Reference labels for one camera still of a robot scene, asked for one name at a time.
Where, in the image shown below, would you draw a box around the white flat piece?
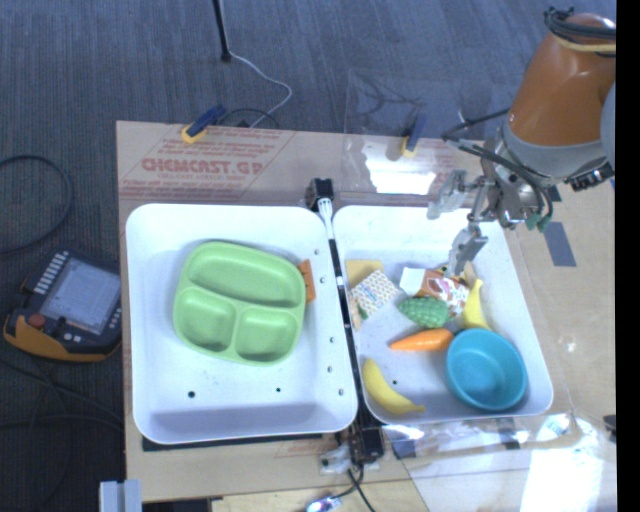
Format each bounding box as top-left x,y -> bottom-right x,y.
398,266 -> 427,297

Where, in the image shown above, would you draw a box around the brown cardboard board, red print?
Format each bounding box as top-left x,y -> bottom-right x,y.
115,119 -> 617,504

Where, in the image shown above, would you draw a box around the yellow banana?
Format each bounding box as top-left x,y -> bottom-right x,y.
361,357 -> 428,416
456,278 -> 497,333

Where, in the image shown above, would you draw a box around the yellow toy cheese slice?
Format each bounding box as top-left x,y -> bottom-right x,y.
344,258 -> 386,290

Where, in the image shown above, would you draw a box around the orange and white packet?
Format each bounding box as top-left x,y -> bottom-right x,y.
414,267 -> 472,322

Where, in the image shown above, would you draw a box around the green divided plate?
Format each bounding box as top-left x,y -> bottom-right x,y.
171,240 -> 308,368

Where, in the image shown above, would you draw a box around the thin black and white rod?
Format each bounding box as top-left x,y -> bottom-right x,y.
316,197 -> 372,427

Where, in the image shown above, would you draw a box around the blue bowl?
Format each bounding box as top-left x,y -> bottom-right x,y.
444,327 -> 529,413

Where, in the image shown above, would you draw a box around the green toy grapes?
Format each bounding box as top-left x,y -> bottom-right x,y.
396,295 -> 451,330

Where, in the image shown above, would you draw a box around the white plastic tray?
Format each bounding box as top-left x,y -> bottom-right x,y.
124,202 -> 360,446
331,204 -> 555,427

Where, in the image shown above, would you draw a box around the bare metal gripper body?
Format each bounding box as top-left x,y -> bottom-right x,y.
467,139 -> 551,230

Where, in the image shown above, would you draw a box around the orange carrot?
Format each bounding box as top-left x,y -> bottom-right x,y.
388,327 -> 456,353

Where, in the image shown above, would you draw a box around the black block with thin wires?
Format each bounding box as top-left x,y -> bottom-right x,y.
346,424 -> 387,467
305,177 -> 336,212

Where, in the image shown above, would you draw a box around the black cylinder on white bracket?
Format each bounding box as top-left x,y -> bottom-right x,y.
568,162 -> 616,193

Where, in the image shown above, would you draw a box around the orange flat toy slice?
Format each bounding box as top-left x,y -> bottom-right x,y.
297,258 -> 318,304

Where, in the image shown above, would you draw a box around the white patterned small carton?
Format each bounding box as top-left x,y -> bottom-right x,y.
347,269 -> 402,322

